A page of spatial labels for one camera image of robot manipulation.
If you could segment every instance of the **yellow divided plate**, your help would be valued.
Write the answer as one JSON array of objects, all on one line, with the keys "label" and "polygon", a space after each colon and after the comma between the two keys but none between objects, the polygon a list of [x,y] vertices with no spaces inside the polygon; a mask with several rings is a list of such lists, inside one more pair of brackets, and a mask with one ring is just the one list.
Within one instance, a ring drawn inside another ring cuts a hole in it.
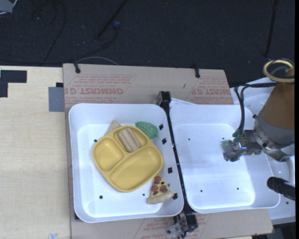
[{"label": "yellow divided plate", "polygon": [[[140,147],[127,152],[118,133],[131,128]],[[131,192],[150,181],[162,169],[163,155],[153,141],[139,128],[120,126],[102,137],[93,147],[94,163],[106,180],[121,192]]]}]

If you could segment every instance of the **wooden table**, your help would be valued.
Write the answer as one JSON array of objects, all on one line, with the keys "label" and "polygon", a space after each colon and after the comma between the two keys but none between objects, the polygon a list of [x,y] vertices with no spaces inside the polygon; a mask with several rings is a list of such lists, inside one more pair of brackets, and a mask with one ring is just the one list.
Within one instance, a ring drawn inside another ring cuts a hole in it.
[{"label": "wooden table", "polygon": [[[0,66],[0,70],[27,71],[27,82],[9,83],[8,97],[0,98],[0,239],[48,239],[53,233],[57,239],[69,239],[73,228],[66,118],[65,113],[49,111],[48,98],[48,88],[63,82],[63,69]],[[255,226],[263,234],[272,232],[267,210],[244,215],[252,221],[246,228],[249,231]],[[212,217],[214,224],[217,217]],[[99,227],[112,230],[112,238],[123,229],[103,225]],[[84,238],[84,231],[79,233],[75,238]]]}]

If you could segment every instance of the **white tray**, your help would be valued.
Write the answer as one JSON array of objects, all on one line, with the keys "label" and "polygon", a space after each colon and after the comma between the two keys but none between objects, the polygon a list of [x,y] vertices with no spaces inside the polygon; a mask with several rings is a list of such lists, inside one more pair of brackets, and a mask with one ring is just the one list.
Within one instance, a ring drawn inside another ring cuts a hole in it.
[{"label": "white tray", "polygon": [[[164,166],[160,175],[177,193],[176,199],[149,205],[152,181],[133,192],[115,190],[102,176],[92,158],[94,140],[100,139],[112,120],[121,125],[135,125],[137,121],[154,124],[159,136],[153,142],[160,149]],[[177,165],[171,143],[167,116],[162,108],[151,104],[77,104],[69,112],[74,209],[84,222],[95,223],[136,218],[175,216],[184,206]]]},{"label": "white tray", "polygon": [[[225,161],[222,142],[232,140],[240,105],[175,105],[170,117],[188,204],[198,213],[271,208],[280,195],[266,182],[273,176],[265,154]],[[252,129],[245,108],[244,129]]]}]

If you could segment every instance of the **black carpet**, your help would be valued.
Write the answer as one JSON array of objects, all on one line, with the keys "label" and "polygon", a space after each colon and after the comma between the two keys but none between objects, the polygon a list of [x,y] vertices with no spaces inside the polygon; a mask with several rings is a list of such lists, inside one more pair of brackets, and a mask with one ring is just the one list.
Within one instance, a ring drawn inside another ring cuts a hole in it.
[{"label": "black carpet", "polygon": [[19,0],[0,15],[0,65],[195,63],[233,87],[280,58],[295,62],[295,0]]}]

